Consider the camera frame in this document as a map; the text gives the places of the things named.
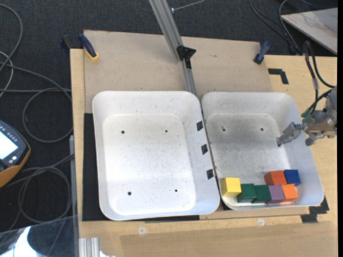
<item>electronic device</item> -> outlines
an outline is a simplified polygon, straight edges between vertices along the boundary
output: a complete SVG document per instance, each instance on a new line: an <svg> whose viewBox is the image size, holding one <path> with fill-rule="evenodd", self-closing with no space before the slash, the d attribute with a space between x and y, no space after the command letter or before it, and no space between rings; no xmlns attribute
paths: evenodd
<svg viewBox="0 0 343 257"><path fill-rule="evenodd" d="M0 120L0 188L24 166L31 153L24 137Z"/></svg>

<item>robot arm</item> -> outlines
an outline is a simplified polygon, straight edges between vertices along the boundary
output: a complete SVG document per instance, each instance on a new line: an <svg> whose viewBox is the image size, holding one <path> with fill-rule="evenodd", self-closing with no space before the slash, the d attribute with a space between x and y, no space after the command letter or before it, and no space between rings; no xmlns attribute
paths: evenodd
<svg viewBox="0 0 343 257"><path fill-rule="evenodd" d="M310 117L305 117L303 124L290 125L277 138L278 146L296 139L304 131L309 135L305 143L311 146L316 140L337 135L337 86L335 86L326 98L323 110L315 110Z"/></svg>

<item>metal pole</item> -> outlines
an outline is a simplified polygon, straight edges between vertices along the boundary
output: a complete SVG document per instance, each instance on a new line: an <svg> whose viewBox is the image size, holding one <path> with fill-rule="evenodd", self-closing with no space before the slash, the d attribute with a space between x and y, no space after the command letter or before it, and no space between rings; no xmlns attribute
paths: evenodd
<svg viewBox="0 0 343 257"><path fill-rule="evenodd" d="M177 60L183 61L182 67L187 90L197 95L192 69L190 66L186 65L185 59L181 58L178 53L178 48L183 47L183 43L167 0L149 0L149 2L155 13L157 21L160 24L161 30L167 40L171 52L174 54Z"/></svg>

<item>cube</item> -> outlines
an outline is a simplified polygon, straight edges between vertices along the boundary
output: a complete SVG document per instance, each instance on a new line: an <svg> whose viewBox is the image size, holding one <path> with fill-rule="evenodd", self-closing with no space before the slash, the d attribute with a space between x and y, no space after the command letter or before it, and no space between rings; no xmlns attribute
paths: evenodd
<svg viewBox="0 0 343 257"><path fill-rule="evenodd" d="M269 186L271 200L267 202L268 205L274 205L284 201L285 196L281 186Z"/></svg>
<svg viewBox="0 0 343 257"><path fill-rule="evenodd" d="M241 190L241 181L239 178L224 178L220 182L221 195L224 197L236 197Z"/></svg>
<svg viewBox="0 0 343 257"><path fill-rule="evenodd" d="M283 170L271 171L264 176L266 185L277 186L287 185L286 177Z"/></svg>
<svg viewBox="0 0 343 257"><path fill-rule="evenodd" d="M269 187L267 185L255 186L256 198L253 199L252 203L266 203L272 200L270 195Z"/></svg>
<svg viewBox="0 0 343 257"><path fill-rule="evenodd" d="M298 198L298 193L294 184L282 185L281 188L285 196L285 199L282 201L282 203L291 203Z"/></svg>
<svg viewBox="0 0 343 257"><path fill-rule="evenodd" d="M256 198L254 184L241 184L242 192L237 196L238 203L251 203Z"/></svg>
<svg viewBox="0 0 343 257"><path fill-rule="evenodd" d="M284 170L284 174L288 184L294 184L297 186L301 183L299 172L296 169L286 169Z"/></svg>

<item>blue clamp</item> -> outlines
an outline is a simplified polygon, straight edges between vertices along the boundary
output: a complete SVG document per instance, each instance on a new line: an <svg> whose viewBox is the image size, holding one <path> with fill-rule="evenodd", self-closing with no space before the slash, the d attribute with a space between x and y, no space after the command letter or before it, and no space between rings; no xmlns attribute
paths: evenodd
<svg viewBox="0 0 343 257"><path fill-rule="evenodd" d="M261 47L261 51L259 52L258 55L256 55L255 59L253 60L255 63L257 64L261 64L263 59L264 59L264 56L266 55L266 53L268 52L268 50L270 49L270 46L272 44L270 44L269 41L265 41Z"/></svg>
<svg viewBox="0 0 343 257"><path fill-rule="evenodd" d="M81 45L85 48L86 54L92 60L98 60L99 54L94 50L90 41L83 34L79 34L78 40L81 42Z"/></svg>

